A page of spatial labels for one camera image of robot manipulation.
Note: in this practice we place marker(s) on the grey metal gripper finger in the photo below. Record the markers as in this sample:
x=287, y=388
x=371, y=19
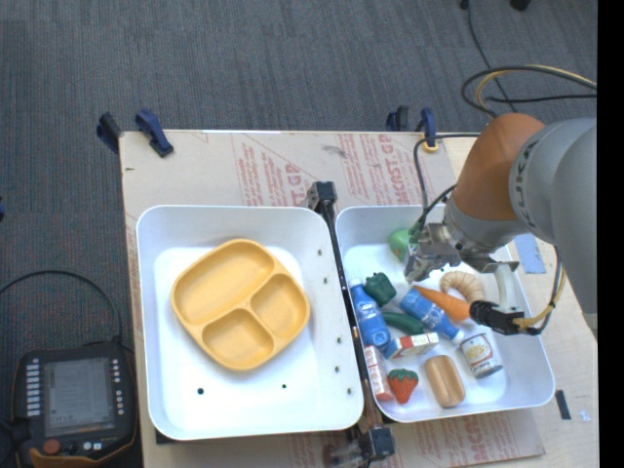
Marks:
x=425, y=266
x=412, y=268

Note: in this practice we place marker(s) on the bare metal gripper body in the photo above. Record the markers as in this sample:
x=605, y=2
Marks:
x=439, y=246

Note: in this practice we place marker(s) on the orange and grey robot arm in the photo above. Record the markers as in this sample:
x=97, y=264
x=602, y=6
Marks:
x=551, y=178

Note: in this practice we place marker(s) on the light green toy apple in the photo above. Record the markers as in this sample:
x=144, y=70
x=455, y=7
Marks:
x=399, y=242

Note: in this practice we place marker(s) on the dark green toy pepper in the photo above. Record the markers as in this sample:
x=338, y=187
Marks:
x=380, y=289

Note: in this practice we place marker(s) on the orange carrot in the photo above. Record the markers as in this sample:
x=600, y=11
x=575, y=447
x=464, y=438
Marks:
x=446, y=302

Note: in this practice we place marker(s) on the tan toy croissant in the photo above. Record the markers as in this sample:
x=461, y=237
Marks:
x=465, y=282

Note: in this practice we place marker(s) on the blue bottle with white cap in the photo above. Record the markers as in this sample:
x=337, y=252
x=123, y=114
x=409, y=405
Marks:
x=429, y=312

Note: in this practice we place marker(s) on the green toy cucumber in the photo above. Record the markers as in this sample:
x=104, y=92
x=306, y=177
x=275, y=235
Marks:
x=403, y=323

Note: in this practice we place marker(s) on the thin black rod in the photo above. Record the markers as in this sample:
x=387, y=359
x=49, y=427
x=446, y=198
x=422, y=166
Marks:
x=344, y=285

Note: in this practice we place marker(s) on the white and red carton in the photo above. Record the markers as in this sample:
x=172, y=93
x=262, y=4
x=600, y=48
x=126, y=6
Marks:
x=413, y=345

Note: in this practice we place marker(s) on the small white can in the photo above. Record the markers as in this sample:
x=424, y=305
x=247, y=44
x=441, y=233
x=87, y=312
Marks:
x=481, y=356

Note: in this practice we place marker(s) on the red and white bottle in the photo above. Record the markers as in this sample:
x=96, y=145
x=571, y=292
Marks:
x=378, y=376

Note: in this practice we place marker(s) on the red toy strawberry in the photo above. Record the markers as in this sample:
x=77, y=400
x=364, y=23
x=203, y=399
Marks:
x=403, y=385

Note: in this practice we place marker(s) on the tan hot dog bun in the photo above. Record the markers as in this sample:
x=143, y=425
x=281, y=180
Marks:
x=444, y=382

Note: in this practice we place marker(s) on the white plastic tray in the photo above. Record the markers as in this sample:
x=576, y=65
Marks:
x=521, y=373
x=312, y=398

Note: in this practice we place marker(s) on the yellow divided plate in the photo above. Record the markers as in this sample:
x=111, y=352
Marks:
x=229, y=281

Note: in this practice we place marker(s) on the brown cardboard board red print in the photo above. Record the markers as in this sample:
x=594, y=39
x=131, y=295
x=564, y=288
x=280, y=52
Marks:
x=205, y=168

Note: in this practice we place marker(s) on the black cylinder on white bracket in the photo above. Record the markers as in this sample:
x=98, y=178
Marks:
x=495, y=316

